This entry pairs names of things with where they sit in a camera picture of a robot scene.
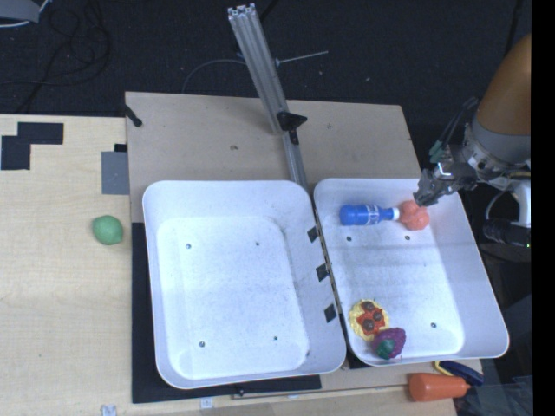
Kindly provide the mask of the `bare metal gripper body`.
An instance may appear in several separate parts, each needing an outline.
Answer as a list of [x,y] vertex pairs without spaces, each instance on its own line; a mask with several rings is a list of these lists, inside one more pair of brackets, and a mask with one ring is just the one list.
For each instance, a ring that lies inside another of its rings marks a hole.
[[500,141],[464,141],[448,145],[436,141],[428,152],[433,169],[424,169],[418,195],[451,195],[472,191],[478,184],[503,190],[503,146]]

